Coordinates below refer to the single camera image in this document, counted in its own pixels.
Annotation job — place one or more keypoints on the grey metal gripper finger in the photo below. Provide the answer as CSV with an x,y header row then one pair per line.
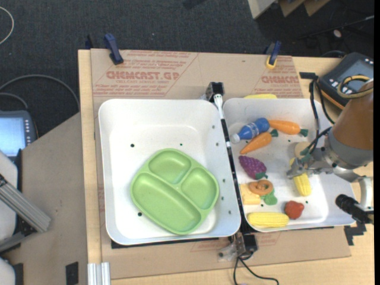
x,y
294,170
307,164

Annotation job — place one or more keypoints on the yellow cheese slice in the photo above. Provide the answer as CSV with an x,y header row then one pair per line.
x,y
248,197

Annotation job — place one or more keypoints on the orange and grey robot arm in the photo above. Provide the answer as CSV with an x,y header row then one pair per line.
x,y
353,123

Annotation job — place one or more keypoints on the tan round biscuit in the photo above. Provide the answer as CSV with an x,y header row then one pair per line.
x,y
300,149

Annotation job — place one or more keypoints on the orange carrot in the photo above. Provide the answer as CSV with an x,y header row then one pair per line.
x,y
257,142
285,127

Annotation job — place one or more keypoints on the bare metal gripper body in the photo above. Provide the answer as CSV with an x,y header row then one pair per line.
x,y
322,160

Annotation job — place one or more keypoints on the black cylinder on white bracket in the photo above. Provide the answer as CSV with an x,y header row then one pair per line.
x,y
351,205

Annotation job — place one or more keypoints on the white plastic tray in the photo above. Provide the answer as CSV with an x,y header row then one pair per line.
x,y
130,123
285,105

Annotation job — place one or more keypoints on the thin black and white rod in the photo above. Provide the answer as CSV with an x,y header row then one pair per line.
x,y
228,142

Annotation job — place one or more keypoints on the brown cardboard board red print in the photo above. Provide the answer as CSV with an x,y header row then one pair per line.
x,y
184,76

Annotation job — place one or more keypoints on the yellow corn cob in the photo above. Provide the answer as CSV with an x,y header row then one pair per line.
x,y
267,219
259,96
302,186

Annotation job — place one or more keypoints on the green divided plate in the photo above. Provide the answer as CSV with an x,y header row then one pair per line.
x,y
169,194

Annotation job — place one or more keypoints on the orange pretzel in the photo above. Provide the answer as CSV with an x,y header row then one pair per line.
x,y
268,186

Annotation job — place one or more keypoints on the blue bottle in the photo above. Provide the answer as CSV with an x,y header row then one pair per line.
x,y
252,129

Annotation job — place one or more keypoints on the red pepper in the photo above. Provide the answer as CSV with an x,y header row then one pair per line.
x,y
294,209

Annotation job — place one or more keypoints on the purple grapes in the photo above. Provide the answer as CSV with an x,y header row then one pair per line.
x,y
251,165

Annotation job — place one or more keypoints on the green lettuce leaf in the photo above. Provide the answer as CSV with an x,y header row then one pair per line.
x,y
270,200

